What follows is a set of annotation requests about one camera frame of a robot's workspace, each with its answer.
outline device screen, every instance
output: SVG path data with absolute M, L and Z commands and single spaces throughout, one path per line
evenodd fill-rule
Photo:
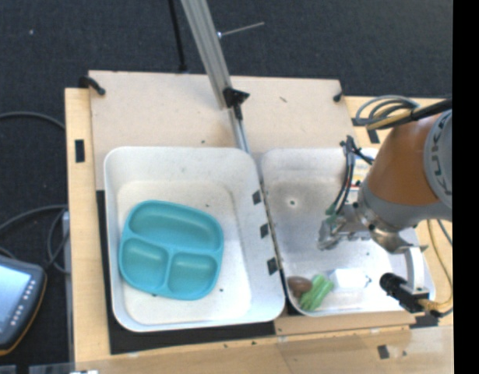
M 16 305 L 22 298 L 31 275 L 8 267 L 0 266 L 0 333 L 16 311 Z

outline black floor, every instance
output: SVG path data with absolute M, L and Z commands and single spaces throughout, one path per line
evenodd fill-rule
M 179 0 L 185 57 L 203 68 Z M 443 97 L 453 88 L 453 0 L 208 0 L 232 75 L 339 79 L 347 95 Z M 0 113 L 64 121 L 64 88 L 89 69 L 174 72 L 167 0 L 0 0 Z M 64 132 L 38 119 L 0 121 L 0 224 L 66 202 Z M 42 263 L 55 213 L 20 221 L 0 246 Z M 64 275 L 50 269 L 40 313 L 0 358 L 19 372 L 68 357 Z

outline wooden table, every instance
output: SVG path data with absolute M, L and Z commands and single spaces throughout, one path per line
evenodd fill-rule
M 362 356 L 368 357 L 366 361 L 370 364 L 369 368 L 375 367 L 374 365 L 383 362 L 376 352 L 377 346 L 394 343 L 403 345 L 400 348 L 417 348 L 422 352 L 417 358 L 412 358 L 408 353 L 409 359 L 400 360 L 396 368 L 405 371 L 390 372 L 409 372 L 407 370 L 417 368 L 417 364 L 423 365 L 426 372 L 438 372 L 438 367 L 453 367 L 453 315 L 442 319 L 440 327 L 410 330 L 409 325 L 414 323 L 414 317 L 404 312 L 387 317 L 367 315 L 364 326 L 361 324 L 362 318 L 356 319 L 355 316 L 311 319 L 281 315 L 275 321 L 276 336 L 273 337 L 111 355 L 95 196 L 90 93 L 87 89 L 65 91 L 73 337 L 78 369 L 85 367 L 103 368 L 105 372 L 155 372 L 157 366 L 158 372 L 181 371 L 189 367 L 192 367 L 193 372 L 313 372 L 314 368 L 322 367 L 322 358 L 326 362 L 334 359 L 335 368 L 338 364 L 343 364 L 341 367 L 346 369 L 353 366 L 364 369 L 367 363 L 362 365 Z M 345 97 L 344 102 L 350 116 L 366 100 L 368 97 Z M 371 143 L 364 129 L 355 129 L 355 132 L 361 146 L 376 146 Z M 383 140 L 386 134 L 380 133 L 379 136 Z M 85 148 L 85 161 L 81 163 L 76 162 L 76 140 L 79 139 L 83 140 Z M 425 225 L 420 225 L 417 233 L 421 243 L 429 243 Z M 435 228 L 435 233 L 438 239 L 442 238 L 439 228 Z M 446 242 L 441 244 L 441 252 L 448 267 L 452 269 L 452 249 Z M 438 300 L 443 300 L 449 294 L 449 287 L 442 269 L 432 249 L 428 249 L 425 256 L 437 287 Z M 333 342 L 335 337 L 341 351 L 332 349 L 333 352 L 328 352 L 329 354 L 321 354 L 319 347 L 329 345 L 328 342 Z M 437 347 L 426 358 L 423 344 L 431 344 L 433 341 Z M 340 361 L 340 354 L 349 351 L 348 348 L 355 350 L 355 356 Z M 305 363 L 297 366 L 294 363 L 299 362 L 301 356 Z

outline blue plate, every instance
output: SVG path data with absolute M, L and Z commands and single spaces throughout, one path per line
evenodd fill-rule
M 136 205 L 125 222 L 118 265 L 134 288 L 191 301 L 213 290 L 223 254 L 224 234 L 214 217 L 148 200 Z

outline black pole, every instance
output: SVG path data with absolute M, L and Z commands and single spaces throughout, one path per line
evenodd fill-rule
M 178 27 L 177 13 L 175 12 L 174 0 L 168 0 L 168 8 L 170 9 L 171 23 L 174 27 L 175 41 L 177 42 L 178 58 L 180 59 L 180 65 L 178 70 L 180 72 L 187 72 L 187 64 L 185 64 L 184 48 L 182 46 L 182 39 L 180 36 L 180 29 Z

